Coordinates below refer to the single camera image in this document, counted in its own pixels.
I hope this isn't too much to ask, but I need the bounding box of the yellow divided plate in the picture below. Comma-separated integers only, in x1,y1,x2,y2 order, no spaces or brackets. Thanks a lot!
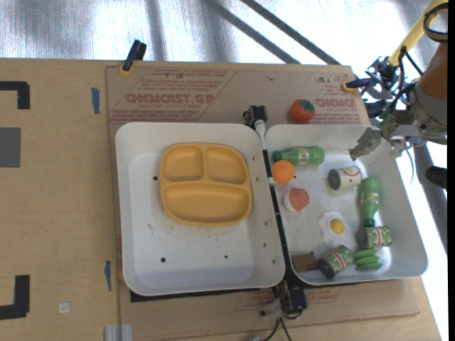
159,142,253,227

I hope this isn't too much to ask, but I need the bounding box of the brown cardboard board red print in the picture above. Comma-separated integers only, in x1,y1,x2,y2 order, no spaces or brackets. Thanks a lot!
105,63,424,333

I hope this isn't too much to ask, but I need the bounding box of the thin black and white rod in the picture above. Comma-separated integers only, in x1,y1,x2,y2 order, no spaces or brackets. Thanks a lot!
253,119,298,288

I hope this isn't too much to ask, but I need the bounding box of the black block with thin wires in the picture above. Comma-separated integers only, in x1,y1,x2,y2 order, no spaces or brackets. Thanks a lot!
283,285,309,315
242,104,268,126

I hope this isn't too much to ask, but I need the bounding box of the orange toy tomato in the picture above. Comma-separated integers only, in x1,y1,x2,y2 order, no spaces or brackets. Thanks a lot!
290,98,316,124

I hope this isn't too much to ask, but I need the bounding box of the toy fried egg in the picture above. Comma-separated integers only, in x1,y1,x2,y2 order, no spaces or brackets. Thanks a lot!
316,210,346,247

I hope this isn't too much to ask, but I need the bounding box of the black cylinder on white bracket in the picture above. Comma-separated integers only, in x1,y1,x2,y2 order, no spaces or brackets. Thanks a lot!
390,136,449,190

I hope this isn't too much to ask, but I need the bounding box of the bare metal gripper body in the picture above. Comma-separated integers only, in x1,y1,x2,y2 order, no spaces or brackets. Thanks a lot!
380,117,447,144

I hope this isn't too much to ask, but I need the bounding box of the green patterned toy can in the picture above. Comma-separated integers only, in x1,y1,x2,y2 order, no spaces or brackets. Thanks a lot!
356,225,393,249
317,244,355,279

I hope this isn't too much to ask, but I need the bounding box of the white toy can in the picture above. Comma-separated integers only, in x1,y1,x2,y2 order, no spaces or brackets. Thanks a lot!
327,165,363,191

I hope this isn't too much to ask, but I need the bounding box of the white plastic tray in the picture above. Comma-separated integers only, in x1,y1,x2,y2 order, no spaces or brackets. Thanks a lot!
264,123,429,286
114,121,287,297

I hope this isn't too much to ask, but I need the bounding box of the green toy bottle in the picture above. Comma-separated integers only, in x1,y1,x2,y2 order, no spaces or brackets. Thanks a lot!
272,146,326,167
358,176,382,227

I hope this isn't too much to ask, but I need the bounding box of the orange ball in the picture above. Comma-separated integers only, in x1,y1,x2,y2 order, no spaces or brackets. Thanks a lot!
272,159,296,184

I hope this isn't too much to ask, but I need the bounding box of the brown block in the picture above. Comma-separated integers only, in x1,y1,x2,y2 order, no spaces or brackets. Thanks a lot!
291,253,319,273

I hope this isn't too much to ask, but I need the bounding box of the green ribbed toy vegetable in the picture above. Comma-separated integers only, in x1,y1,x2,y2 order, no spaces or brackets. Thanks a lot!
353,248,384,273

